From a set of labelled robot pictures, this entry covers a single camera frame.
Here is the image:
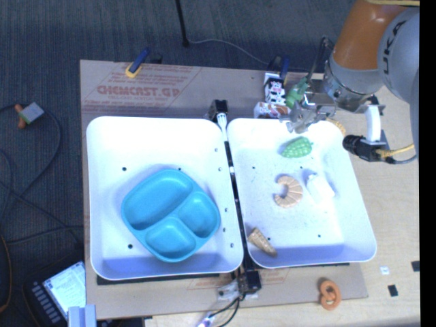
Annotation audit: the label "tan ice cream cone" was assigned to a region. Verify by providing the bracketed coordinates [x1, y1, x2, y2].
[247, 227, 278, 258]

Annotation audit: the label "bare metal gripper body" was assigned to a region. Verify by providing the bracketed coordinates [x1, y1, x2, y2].
[300, 79, 376, 121]

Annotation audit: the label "tan croissant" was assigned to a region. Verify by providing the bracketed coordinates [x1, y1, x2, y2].
[273, 174, 305, 208]

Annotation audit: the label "grey and green cube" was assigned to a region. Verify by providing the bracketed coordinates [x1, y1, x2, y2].
[18, 102, 46, 125]

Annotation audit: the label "cow print milk carton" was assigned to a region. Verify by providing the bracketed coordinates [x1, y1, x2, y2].
[263, 72, 287, 106]

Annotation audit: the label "brown cardboard board red print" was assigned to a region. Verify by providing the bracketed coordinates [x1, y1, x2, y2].
[80, 59, 369, 320]

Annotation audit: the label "white plastic tray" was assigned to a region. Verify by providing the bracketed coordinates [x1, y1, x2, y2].
[226, 117, 378, 270]
[85, 115, 245, 281]

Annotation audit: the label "black block with thin wires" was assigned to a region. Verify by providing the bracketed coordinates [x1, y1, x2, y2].
[208, 99, 229, 122]
[237, 270, 263, 295]

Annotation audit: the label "orange pretzel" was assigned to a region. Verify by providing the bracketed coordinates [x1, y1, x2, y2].
[317, 277, 342, 311]

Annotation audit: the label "white and brown carton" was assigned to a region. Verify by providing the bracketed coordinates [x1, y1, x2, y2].
[253, 101, 291, 119]

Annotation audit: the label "white plastic bottle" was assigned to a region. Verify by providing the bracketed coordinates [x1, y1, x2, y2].
[305, 172, 337, 204]

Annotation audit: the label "black cylinder on white bracket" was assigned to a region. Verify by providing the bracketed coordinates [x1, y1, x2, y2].
[342, 103, 390, 163]

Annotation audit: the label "green grapes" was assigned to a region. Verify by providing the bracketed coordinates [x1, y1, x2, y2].
[281, 136, 314, 159]

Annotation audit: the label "orange sausage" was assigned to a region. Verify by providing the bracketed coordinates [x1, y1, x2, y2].
[14, 104, 28, 129]

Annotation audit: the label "thin black and white rod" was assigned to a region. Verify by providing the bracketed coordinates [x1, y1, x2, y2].
[216, 112, 253, 276]

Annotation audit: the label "blue divided plate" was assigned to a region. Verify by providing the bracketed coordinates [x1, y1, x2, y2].
[120, 168, 222, 264]

